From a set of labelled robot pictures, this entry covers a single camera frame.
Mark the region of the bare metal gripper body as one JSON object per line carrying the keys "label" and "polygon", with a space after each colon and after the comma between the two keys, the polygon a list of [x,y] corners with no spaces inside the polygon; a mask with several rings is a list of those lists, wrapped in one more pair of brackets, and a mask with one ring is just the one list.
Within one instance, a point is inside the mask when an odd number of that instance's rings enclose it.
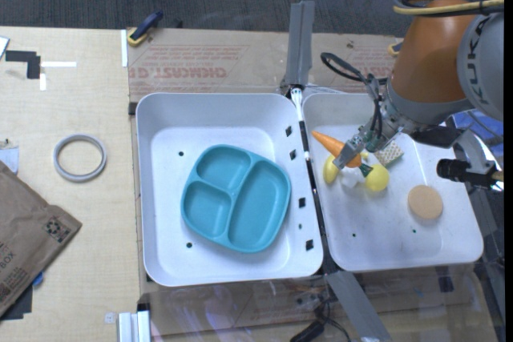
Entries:
{"label": "bare metal gripper body", "polygon": [[348,141],[357,152],[367,150],[377,152],[385,149],[400,131],[401,126],[394,117],[390,117],[382,108],[379,99],[373,101],[373,114],[367,123],[358,128],[357,133]]}

